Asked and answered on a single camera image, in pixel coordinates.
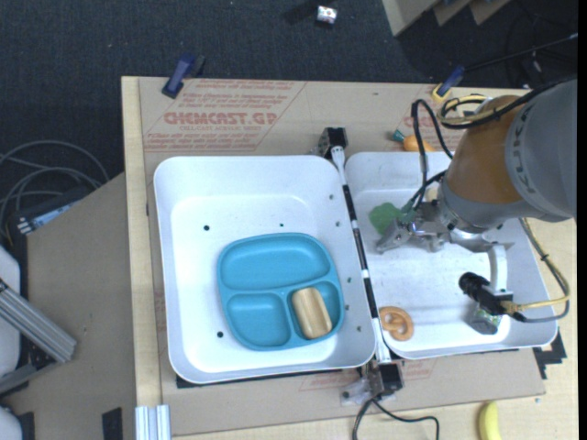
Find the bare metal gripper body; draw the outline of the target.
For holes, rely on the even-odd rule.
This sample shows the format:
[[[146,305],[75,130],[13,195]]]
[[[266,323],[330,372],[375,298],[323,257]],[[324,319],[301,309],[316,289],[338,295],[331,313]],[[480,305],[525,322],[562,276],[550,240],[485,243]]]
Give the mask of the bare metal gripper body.
[[[449,244],[462,248],[491,248],[484,228],[471,225],[454,214],[441,201],[421,203],[411,216],[411,237],[424,242],[425,237],[444,237]]]

